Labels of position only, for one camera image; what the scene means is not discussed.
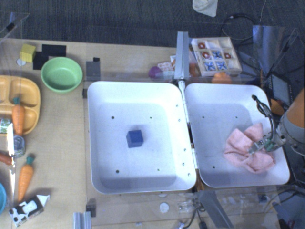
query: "wooden table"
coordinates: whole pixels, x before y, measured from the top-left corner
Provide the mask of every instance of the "wooden table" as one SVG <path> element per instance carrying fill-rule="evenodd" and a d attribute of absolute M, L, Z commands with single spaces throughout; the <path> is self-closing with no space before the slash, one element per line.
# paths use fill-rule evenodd
<path fill-rule="evenodd" d="M 53 42 L 53 41 L 14 41 L 22 46 L 28 43 L 41 51 L 42 44 L 56 44 L 67 46 L 67 57 L 77 61 L 85 73 L 86 61 L 92 61 L 93 57 L 101 59 L 102 74 L 108 73 L 118 77 L 128 77 L 136 74 L 140 77 L 147 77 L 152 66 L 159 62 L 169 61 L 170 55 L 175 55 L 175 48 L 148 47 L 148 46 L 127 46 L 94 43 L 75 42 Z M 42 82 L 41 71 L 33 70 L 32 63 L 22 67 L 22 76 L 33 80 L 41 91 L 41 111 L 36 128 L 24 136 L 26 142 L 26 155 L 17 160 L 17 176 L 20 168 L 25 164 L 28 154 L 35 155 L 34 176 L 26 193 L 25 199 L 36 194 L 48 195 L 51 199 L 45 207 L 45 211 L 37 217 L 22 225 L 23 229 L 71 229 L 73 226 L 72 216 L 74 212 L 85 212 L 88 202 L 87 191 L 90 183 L 90 174 L 86 165 L 89 147 L 86 146 L 84 100 L 82 97 L 83 84 L 81 83 L 74 91 L 67 94 L 57 94 L 49 90 Z M 111 206 L 111 211 L 106 214 L 102 225 L 96 225 L 95 229 L 154 229 L 174 228 L 177 224 L 177 202 L 181 194 L 164 195 L 174 212 L 169 211 L 169 216 L 159 210 L 159 200 L 154 201 L 150 197 L 147 203 L 143 203 L 143 195 L 124 197 L 102 196 L 101 200 Z M 148 207 L 149 215 L 143 214 L 145 220 L 136 223 L 136 218 L 141 210 L 132 211 L 132 205 L 140 201 L 144 213 Z M 0 215 L 0 229 L 15 228 L 8 209 Z M 249 224 L 257 225 L 263 221 L 266 215 L 249 217 Z M 239 215 L 234 216 L 238 223 L 243 221 Z M 205 215 L 205 221 L 209 228 L 214 224 Z M 189 228 L 198 228 L 198 223 L 193 223 Z"/>

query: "tic-tac-toe board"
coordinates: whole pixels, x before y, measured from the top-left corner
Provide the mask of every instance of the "tic-tac-toe board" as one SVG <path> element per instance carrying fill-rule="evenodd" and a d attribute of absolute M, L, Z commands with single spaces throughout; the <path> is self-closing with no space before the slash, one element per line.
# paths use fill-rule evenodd
<path fill-rule="evenodd" d="M 217 72 L 239 74 L 242 71 L 229 37 L 194 38 L 192 47 L 202 76 Z"/>

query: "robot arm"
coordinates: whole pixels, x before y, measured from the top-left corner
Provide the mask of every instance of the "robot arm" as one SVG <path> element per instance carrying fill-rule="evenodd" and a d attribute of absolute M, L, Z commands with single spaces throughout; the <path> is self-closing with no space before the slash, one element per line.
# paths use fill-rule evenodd
<path fill-rule="evenodd" d="M 284 113 L 276 129 L 269 107 L 260 102 L 256 96 L 252 96 L 252 98 L 256 100 L 258 110 L 270 119 L 271 134 L 254 143 L 249 149 L 249 153 L 253 154 L 262 148 L 267 152 L 272 152 L 287 144 L 295 152 L 304 156 L 304 88 Z"/>

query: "orange tray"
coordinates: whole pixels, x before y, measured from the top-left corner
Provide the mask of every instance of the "orange tray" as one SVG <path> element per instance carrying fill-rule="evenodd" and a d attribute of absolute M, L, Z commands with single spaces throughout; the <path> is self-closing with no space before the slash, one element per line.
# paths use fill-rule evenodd
<path fill-rule="evenodd" d="M 39 119 L 40 91 L 36 83 L 29 79 L 0 75 L 0 118 L 11 119 L 14 97 L 19 97 L 25 108 L 23 134 L 26 135 L 35 128 Z"/>

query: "pink cloth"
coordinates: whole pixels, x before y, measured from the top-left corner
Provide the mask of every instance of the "pink cloth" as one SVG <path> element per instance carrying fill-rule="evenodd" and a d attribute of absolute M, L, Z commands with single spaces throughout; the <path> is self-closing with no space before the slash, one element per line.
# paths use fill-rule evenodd
<path fill-rule="evenodd" d="M 235 129 L 225 143 L 224 157 L 236 167 L 244 167 L 248 171 L 259 174 L 275 165 L 271 153 L 264 149 L 249 154 L 248 149 L 264 136 L 262 123 L 255 124 L 242 133 Z"/>

